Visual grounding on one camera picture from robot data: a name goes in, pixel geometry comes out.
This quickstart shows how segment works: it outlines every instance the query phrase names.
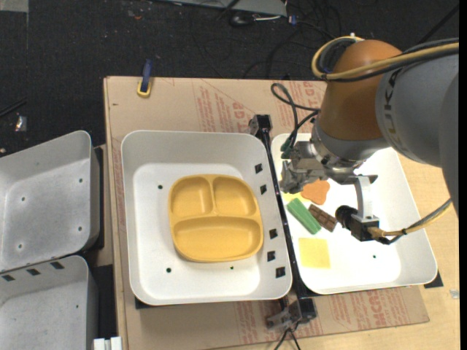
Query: yellow sticky note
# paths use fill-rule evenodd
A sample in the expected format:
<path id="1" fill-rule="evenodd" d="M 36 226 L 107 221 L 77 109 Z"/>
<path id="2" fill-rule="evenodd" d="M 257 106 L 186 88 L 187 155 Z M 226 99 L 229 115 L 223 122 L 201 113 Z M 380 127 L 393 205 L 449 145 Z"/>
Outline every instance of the yellow sticky note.
<path id="1" fill-rule="evenodd" d="M 300 261 L 304 267 L 331 268 L 328 242 L 321 238 L 300 238 Z"/>

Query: cardboard sheet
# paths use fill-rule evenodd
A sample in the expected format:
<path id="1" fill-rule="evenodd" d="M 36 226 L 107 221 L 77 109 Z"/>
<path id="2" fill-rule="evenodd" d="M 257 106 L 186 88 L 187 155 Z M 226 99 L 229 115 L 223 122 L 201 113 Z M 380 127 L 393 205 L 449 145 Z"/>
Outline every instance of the cardboard sheet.
<path id="1" fill-rule="evenodd" d="M 279 313 L 277 301 L 210 303 L 141 308 L 128 279 L 128 249 L 120 145 L 135 130 L 246 132 L 254 114 L 270 114 L 273 134 L 293 125 L 290 107 L 271 94 L 272 81 L 155 78 L 149 98 L 136 94 L 139 78 L 104 80 L 107 143 L 110 148 L 111 194 L 115 202 L 114 253 L 119 330 L 125 349 L 202 350 L 277 341 L 280 331 L 266 328 Z M 325 84 L 285 82 L 297 104 L 319 106 Z M 299 118 L 306 115 L 299 112 Z M 301 132 L 310 132 L 305 125 Z M 428 322 L 419 287 L 354 292 L 314 299 L 318 317 L 298 327 L 297 338 L 348 333 Z"/>

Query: table surface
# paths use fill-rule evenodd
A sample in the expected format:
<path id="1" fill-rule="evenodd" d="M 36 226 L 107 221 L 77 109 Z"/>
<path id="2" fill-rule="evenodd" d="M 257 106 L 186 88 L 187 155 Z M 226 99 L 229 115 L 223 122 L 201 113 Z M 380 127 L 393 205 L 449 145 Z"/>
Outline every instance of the table surface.
<path id="1" fill-rule="evenodd" d="M 112 161 L 115 159 L 115 147 L 120 146 L 123 137 L 135 130 L 162 130 L 162 131 L 199 131 L 209 130 L 209 123 L 200 121 L 200 114 L 189 110 L 180 110 L 174 107 L 159 109 L 151 103 L 151 99 L 141 99 L 136 94 L 136 77 L 108 77 L 104 80 L 104 108 L 107 124 L 107 162 L 109 164 L 109 186 L 111 193 L 110 215 L 112 217 L 112 239 L 113 259 L 115 269 L 115 294 L 117 310 L 117 327 L 119 335 L 123 338 L 124 349 L 139 350 L 137 346 L 128 346 L 131 338 L 128 338 L 127 323 L 129 303 L 134 301 L 128 299 L 128 286 L 126 287 L 122 278 L 122 271 L 127 268 L 124 258 L 121 257 L 120 248 L 125 249 L 125 240 L 121 239 L 121 230 L 117 223 L 118 214 L 115 196 L 116 187 L 121 183 L 115 182 L 115 172 Z M 172 78 L 160 78 L 153 80 L 152 97 L 170 97 L 174 100 L 182 95 L 177 91 L 177 82 Z M 206 82 L 203 79 L 185 79 L 185 82 Z M 252 94 L 262 97 L 270 94 L 271 81 L 252 80 L 226 80 L 211 79 L 209 81 L 219 90 L 219 94 L 228 94 L 227 91 L 238 92 L 239 97 L 247 99 Z M 286 86 L 294 87 L 294 82 L 284 82 Z M 317 84 L 318 90 L 323 90 L 325 85 Z M 322 97 L 318 92 L 314 98 Z M 251 113 L 269 113 L 267 106 L 261 104 L 261 108 L 246 112 L 242 118 L 248 118 Z M 163 113 L 163 118 L 151 117 L 151 113 Z M 280 120 L 285 114 L 278 114 L 273 118 L 274 124 L 280 125 Z M 211 120 L 225 132 L 236 132 L 244 130 L 246 125 L 244 119 L 237 120 L 236 125 L 226 125 L 226 121 Z M 421 165 L 400 156 L 401 164 L 406 174 L 407 182 L 412 191 L 419 213 L 423 216 L 433 211 L 449 197 L 444 178 L 440 168 Z M 426 228 L 428 238 L 436 257 L 439 272 L 443 281 L 442 287 L 425 289 L 420 288 L 425 307 L 430 318 L 429 322 L 423 324 L 405 325 L 400 327 L 389 327 L 380 330 L 367 330 L 364 332 L 349 332 L 338 335 L 324 335 L 311 338 L 300 338 L 299 344 L 302 349 L 377 349 L 389 350 L 404 347 L 405 349 L 460 349 L 460 300 L 456 293 L 460 288 L 459 279 L 459 232 L 458 217 L 454 210 L 448 211 L 441 219 L 436 220 Z M 138 328 L 137 332 L 144 337 L 145 328 Z M 224 349 L 256 350 L 273 349 L 276 343 L 258 343 L 247 346 L 235 346 Z M 295 344 L 285 341 L 281 349 L 296 349 Z"/>

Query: black floor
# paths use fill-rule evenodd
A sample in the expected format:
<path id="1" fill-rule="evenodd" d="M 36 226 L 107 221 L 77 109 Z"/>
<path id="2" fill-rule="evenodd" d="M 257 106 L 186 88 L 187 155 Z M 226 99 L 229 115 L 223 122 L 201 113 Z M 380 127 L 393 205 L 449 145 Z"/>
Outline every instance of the black floor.
<path id="1" fill-rule="evenodd" d="M 234 28 L 231 12 L 144 0 L 29 0 L 0 12 L 0 157 L 83 129 L 105 142 L 102 80 L 314 79 L 321 45 L 351 32 L 402 50 L 459 36 L 459 0 L 290 0 L 289 15 Z M 22 102 L 10 113 L 10 105 Z M 16 131 L 19 117 L 23 129 Z"/>

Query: cardboard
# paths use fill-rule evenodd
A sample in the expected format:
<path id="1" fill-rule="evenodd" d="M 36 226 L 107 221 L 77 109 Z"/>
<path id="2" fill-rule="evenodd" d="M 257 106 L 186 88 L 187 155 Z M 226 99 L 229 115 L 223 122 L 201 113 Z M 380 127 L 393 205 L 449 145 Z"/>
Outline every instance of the cardboard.
<path id="1" fill-rule="evenodd" d="M 272 81 L 269 80 L 154 78 L 149 98 L 137 95 L 138 81 L 138 77 L 107 77 L 104 80 L 117 326 L 123 339 L 123 348 L 202 350 L 248 345 L 245 349 L 272 349 L 275 345 L 270 342 L 278 341 L 282 334 L 266 328 L 266 318 L 280 311 L 276 301 L 151 308 L 142 308 L 135 301 L 128 282 L 120 144 L 127 133 L 145 129 L 247 132 L 248 122 L 254 114 L 271 115 L 274 137 L 290 132 L 293 125 L 290 107 L 273 97 L 270 90 Z M 325 90 L 324 82 L 284 84 L 297 104 L 320 105 Z M 298 117 L 305 115 L 306 112 L 300 110 Z M 310 130 L 310 126 L 305 125 L 301 132 Z M 414 176 L 420 172 L 418 167 L 410 169 Z M 435 185 L 443 184 L 439 171 L 428 170 L 428 175 L 431 175 L 431 181 L 436 181 Z M 426 193 L 425 187 L 420 186 L 419 177 L 414 183 L 418 193 Z M 438 197 L 445 194 L 442 191 L 440 193 Z M 420 212 L 426 214 L 438 205 L 430 201 L 430 205 L 422 207 Z M 444 240 L 447 245 L 441 245 L 441 249 L 447 253 L 444 260 L 441 259 L 441 264 L 443 268 L 450 266 L 445 271 L 446 276 L 450 286 L 458 288 L 455 275 L 458 240 L 456 218 L 452 215 L 445 218 L 439 222 L 450 233 L 448 241 Z M 456 311 L 458 301 L 449 300 L 448 288 L 442 288 L 441 291 L 436 289 L 427 293 L 425 290 L 428 289 L 423 287 L 403 287 L 318 296 L 314 299 L 318 317 L 309 324 L 299 326 L 296 337 L 303 339 L 300 342 L 303 349 L 318 349 L 318 346 L 337 349 L 343 343 L 346 349 L 394 349 L 397 345 L 406 348 L 412 346 L 410 348 L 413 349 L 435 349 L 431 347 L 433 344 L 456 349 L 460 343 Z M 424 297 L 430 300 L 434 311 L 427 310 Z M 423 327 L 410 325 L 422 323 L 425 323 Z M 364 336 L 352 335 L 362 330 L 380 328 L 386 328 L 389 332 L 377 330 L 367 332 L 368 335 Z"/>

